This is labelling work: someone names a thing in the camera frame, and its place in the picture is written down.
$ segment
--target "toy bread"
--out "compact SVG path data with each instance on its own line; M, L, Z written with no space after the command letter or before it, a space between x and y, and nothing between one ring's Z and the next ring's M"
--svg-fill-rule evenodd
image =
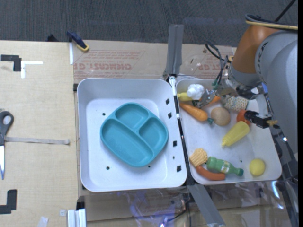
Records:
M207 161L207 153L202 148L195 149L194 153L189 157L189 162L196 168Z

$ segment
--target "toy carrot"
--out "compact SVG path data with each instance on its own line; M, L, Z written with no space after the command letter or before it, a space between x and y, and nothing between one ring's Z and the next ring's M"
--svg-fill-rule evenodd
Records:
M215 102L218 102L219 100L221 99L220 96L214 96L214 98L212 99L212 101L209 103L209 104L212 104L212 103L215 103Z
M245 116L244 116L244 114L245 114L246 111L247 111L247 110L245 110L245 109L241 109L241 110L238 112L238 114L237 114L237 122L239 122L239 121L244 121L246 124L250 125L249 120L247 120L247 119L245 118Z
M188 112L191 116L193 116L199 121L205 121L208 119L207 112L202 109L184 103L179 103L179 105L181 108L183 108L186 112Z

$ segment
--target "cable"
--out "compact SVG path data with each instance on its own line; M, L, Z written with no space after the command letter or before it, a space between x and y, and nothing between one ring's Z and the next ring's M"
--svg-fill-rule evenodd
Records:
M294 4L296 0L292 0L287 6L286 8L282 11L282 13L275 19L275 22L278 22L280 20L280 18L287 12L287 10Z
M175 217L169 218L169 219L167 220L167 222L170 222L170 221L172 221L172 220L178 218L179 216L181 216L182 214L184 214L186 211L187 211L187 208L185 208L182 212L180 212L179 214L177 214Z
M187 203L187 207L188 207L188 215L189 215L189 227L191 227L190 207L188 203Z
M258 16L254 16L251 14L246 14L245 19L246 19L246 23L249 25L259 25L259 26L276 28L276 29L298 30L298 26L280 24L278 22L262 19Z
M205 47L207 48L207 50L208 50L215 58L220 59L220 57L219 57L218 55L216 55L216 54L209 48L208 44L205 44Z
M223 69L224 69L224 67L225 67L225 65L226 65L226 63L227 63L227 61L228 61L228 55L226 55L225 56L225 60L224 60L224 63L223 63L223 67L220 69L220 72L219 72L219 79L218 79L218 82L217 82L217 84L219 85L220 84L220 82L221 82L221 79L222 79L222 74L223 74Z
M248 227L247 222L246 222L245 218L243 218L242 215L241 215L241 220L243 220L243 222L245 223L245 227Z

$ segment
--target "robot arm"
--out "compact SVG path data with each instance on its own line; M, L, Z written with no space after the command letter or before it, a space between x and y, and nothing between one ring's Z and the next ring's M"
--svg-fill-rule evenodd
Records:
M262 83L265 84L272 111L294 152L298 146L297 60L297 31L251 25L239 42L227 78L216 91L217 96L235 95L251 100L265 93ZM253 117L262 122L267 115L247 115L247 119Z

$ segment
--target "wooden table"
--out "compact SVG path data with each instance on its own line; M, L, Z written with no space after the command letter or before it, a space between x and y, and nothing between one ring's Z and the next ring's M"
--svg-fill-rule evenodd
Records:
M22 42L1 41L0 54L18 55L22 61L42 61L42 65L26 65L25 78L21 72L13 71L13 62L0 61L0 110L9 111L15 121L7 133L9 137L39 138L39 139L69 139L69 145L54 145L42 143L6 142L5 146L5 178L0 180L0 205L6 205L7 192L17 190L17 209L10 214L0 214L1 227L35 227L41 217L48 218L47 227L65 227L66 217L60 213L64 210L76 208L80 196L88 194L81 188L79 178L79 161L77 161L77 95L73 91L73 84L78 83L85 73L80 66L90 67L94 60L99 69L106 61L103 54L94 51L120 52L132 51L134 54L124 53L124 59L117 59L124 65L131 65L133 73L123 70L94 71L92 76L107 76L125 78L158 77L166 65L167 45L133 42L96 42L87 41L90 53L85 55L74 48L74 66L70 63L70 43L58 42ZM220 48L222 54L232 52L230 48ZM209 78L217 74L214 58L201 45L184 45L182 58L185 71L191 71L192 63L203 61L192 72L198 76L206 71ZM156 67L157 73L151 71ZM273 193L266 193L270 198ZM214 203L220 207L219 212L228 226L241 226L242 220L248 225L275 223L289 226L289 218L284 209L277 209L275 203L260 202L260 197L252 198L256 204L245 208L228 208L233 203L218 199ZM199 211L192 212L195 226L206 225ZM176 219L175 226L188 223L188 213ZM144 226L155 226L152 221L143 221ZM103 219L101 222L91 222L88 226L136 226L135 218Z
M2 227L66 226L60 210L76 208L78 198L73 66L69 43L1 41L0 53L18 55L26 77L13 62L0 61L0 109L14 115L9 137L69 139L69 145L5 142L5 178L0 180L0 205L7 191L17 189L17 209L0 215Z

